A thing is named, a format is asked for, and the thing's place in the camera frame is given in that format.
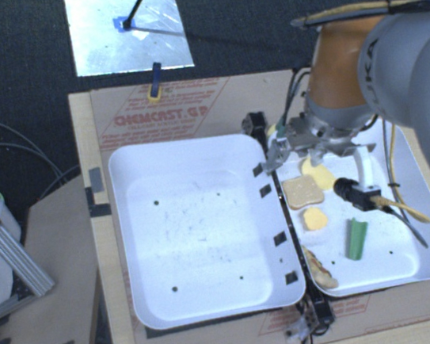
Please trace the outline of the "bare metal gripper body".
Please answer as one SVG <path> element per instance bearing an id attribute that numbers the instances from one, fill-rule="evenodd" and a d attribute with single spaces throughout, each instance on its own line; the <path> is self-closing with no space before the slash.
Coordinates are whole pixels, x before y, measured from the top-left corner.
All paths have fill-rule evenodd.
<path id="1" fill-rule="evenodd" d="M 323 153 L 337 157 L 351 156 L 357 144 L 353 139 L 373 126 L 372 119 L 353 128 L 337 128 L 319 119 L 313 113 L 300 115 L 289 120 L 285 135 L 291 149 L 299 155 L 307 155 L 309 148 L 322 147 Z"/>

